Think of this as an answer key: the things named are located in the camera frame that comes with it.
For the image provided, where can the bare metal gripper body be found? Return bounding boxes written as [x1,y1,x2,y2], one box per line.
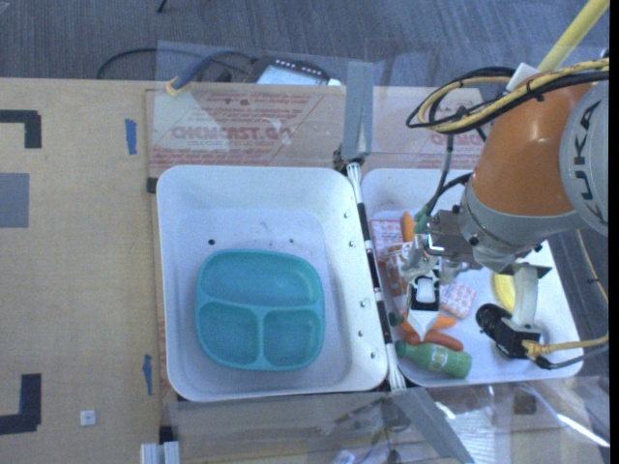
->
[424,207,486,270]

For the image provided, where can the orange and white packet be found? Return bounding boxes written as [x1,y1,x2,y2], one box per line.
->
[378,243,413,300]

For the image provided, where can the red checked white packet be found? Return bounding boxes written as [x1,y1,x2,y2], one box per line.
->
[438,281,478,320]

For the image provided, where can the orange carrot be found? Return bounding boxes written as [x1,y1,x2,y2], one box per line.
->
[404,330,465,353]
[400,210,418,244]
[398,312,458,334]

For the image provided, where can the red and white packet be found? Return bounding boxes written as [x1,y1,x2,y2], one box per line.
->
[368,218,405,261]

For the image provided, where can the yellow banana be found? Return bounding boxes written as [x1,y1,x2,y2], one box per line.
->
[492,272,516,309]

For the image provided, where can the green plastic bottle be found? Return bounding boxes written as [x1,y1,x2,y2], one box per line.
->
[395,339,474,381]

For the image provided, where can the white plastic tray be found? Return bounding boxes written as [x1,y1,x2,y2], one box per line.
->
[360,167,586,389]
[155,164,391,403]

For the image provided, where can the teal divided plate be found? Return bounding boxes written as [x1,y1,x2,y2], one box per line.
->
[194,248,327,372]

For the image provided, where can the brown cardboard board, red print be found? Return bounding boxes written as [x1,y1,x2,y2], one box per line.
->
[144,82,490,405]

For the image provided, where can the black cylinder on white bracket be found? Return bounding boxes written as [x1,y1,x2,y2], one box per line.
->
[475,263,544,360]

